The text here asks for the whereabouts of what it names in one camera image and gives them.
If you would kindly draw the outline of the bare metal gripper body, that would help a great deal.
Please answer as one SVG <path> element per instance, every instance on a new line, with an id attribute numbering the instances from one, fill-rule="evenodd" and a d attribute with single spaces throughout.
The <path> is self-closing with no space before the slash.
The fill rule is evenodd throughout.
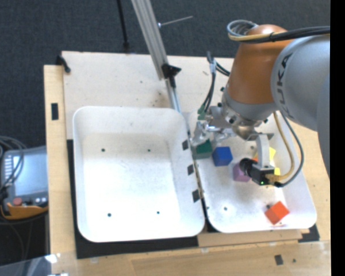
<path id="1" fill-rule="evenodd" d="M 259 121 L 246 119 L 226 106 L 211 106 L 205 115 L 205 128 L 208 132 L 232 128 L 236 133 L 235 137 L 253 139 L 258 134 L 258 126 Z"/>

